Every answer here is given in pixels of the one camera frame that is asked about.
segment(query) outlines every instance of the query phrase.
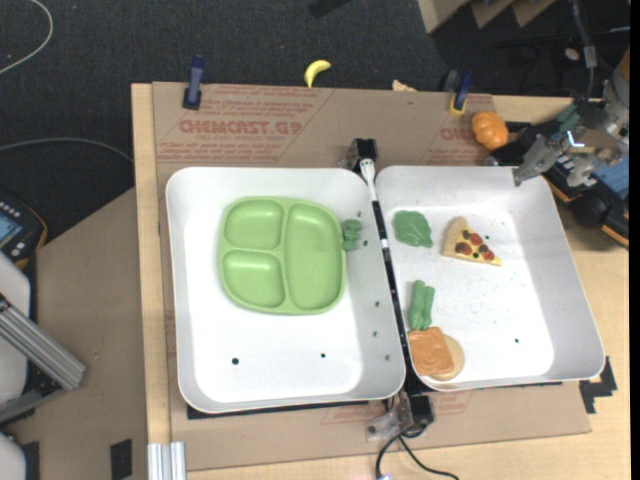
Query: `pepperoni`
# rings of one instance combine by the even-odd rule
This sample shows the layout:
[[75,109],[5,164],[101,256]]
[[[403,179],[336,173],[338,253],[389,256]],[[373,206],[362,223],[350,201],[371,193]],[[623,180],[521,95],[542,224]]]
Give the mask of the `pepperoni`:
[[456,252],[458,254],[469,255],[471,254],[471,247],[465,242],[458,242],[456,244]]
[[473,244],[473,245],[480,245],[482,243],[482,237],[478,234],[478,233],[473,233],[470,237],[469,237],[469,241]]

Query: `yellow toy banana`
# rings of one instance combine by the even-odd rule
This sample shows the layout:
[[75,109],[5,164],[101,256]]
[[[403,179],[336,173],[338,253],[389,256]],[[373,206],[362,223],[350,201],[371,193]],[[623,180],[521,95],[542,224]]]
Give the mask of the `yellow toy banana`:
[[311,87],[313,85],[313,80],[318,73],[326,71],[330,67],[331,63],[326,60],[316,60],[309,64],[304,72],[304,81],[307,84],[307,87]]

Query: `black carpet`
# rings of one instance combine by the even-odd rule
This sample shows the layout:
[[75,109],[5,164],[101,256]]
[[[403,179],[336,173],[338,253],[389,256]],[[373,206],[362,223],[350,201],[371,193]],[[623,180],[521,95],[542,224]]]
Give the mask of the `black carpet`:
[[[50,239],[132,187],[132,166],[86,144],[1,148],[68,137],[131,155],[130,84],[186,81],[194,53],[207,59],[205,83],[301,86],[304,68],[326,58],[333,67],[316,86],[390,89],[398,79],[434,91],[450,69],[470,69],[474,92],[567,95],[587,84],[583,64],[563,60],[569,40],[498,47],[576,36],[567,0],[523,28],[507,10],[480,30],[465,6],[431,35],[416,0],[39,1],[53,15],[51,41],[0,74],[0,185],[44,218]],[[626,0],[583,2],[593,32],[629,26]],[[47,30],[36,5],[0,0],[0,70],[37,48]],[[597,38],[596,94],[629,38]]]

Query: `wooden table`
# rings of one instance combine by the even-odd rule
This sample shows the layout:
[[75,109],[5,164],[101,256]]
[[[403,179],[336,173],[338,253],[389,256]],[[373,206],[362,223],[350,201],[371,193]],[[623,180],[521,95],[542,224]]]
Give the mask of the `wooden table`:
[[[507,121],[541,122],[565,108],[563,98],[495,96]],[[132,86],[136,197],[140,248],[148,442],[172,441],[169,413],[158,197],[154,157],[153,96],[150,84]],[[567,437],[420,450],[428,466],[461,479],[622,480],[631,478],[629,387],[629,253],[597,230],[576,224],[559,208],[573,257],[617,382],[612,397],[598,398],[592,432]],[[190,479],[373,479],[375,456],[199,471]],[[406,453],[385,456],[394,479],[432,478]]]

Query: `pizza slice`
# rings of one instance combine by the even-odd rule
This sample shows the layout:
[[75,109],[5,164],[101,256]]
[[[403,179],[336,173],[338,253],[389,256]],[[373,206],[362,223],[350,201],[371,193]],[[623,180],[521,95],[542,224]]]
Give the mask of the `pizza slice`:
[[502,261],[485,243],[484,239],[472,230],[464,217],[456,217],[444,236],[442,255],[460,260],[502,265]]

